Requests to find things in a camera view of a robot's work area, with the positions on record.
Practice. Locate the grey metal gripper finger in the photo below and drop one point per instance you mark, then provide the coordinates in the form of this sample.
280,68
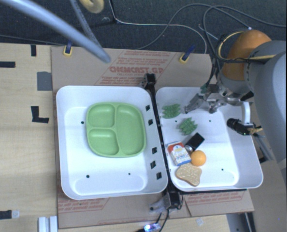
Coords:
213,106
193,104

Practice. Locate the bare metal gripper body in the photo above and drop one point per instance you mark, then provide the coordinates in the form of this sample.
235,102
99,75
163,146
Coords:
216,94

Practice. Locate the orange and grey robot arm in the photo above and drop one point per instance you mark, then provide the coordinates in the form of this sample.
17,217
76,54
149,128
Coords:
269,86

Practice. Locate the green ridged toy vegetable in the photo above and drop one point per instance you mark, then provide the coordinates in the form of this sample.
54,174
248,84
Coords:
187,126
171,111

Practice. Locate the thin black rod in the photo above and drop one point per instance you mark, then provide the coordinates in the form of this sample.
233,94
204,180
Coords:
159,124

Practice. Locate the white plastic tray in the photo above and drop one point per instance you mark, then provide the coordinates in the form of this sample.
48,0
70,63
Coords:
73,153
225,153

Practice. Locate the red and white carton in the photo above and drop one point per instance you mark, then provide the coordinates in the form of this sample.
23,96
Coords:
179,153

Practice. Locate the orange toy fruit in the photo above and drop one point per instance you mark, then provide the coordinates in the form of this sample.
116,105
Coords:
198,158

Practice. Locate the green divided plate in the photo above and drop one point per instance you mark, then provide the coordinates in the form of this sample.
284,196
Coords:
129,129

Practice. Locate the tan toy bread slice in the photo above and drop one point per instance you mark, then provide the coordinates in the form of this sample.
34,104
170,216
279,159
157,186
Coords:
189,174

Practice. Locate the brown cardboard board red print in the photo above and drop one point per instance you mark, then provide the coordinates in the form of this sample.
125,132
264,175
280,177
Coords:
90,69

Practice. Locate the black cylinder on white bracket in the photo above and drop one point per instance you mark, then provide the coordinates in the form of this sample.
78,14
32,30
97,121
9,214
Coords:
237,125

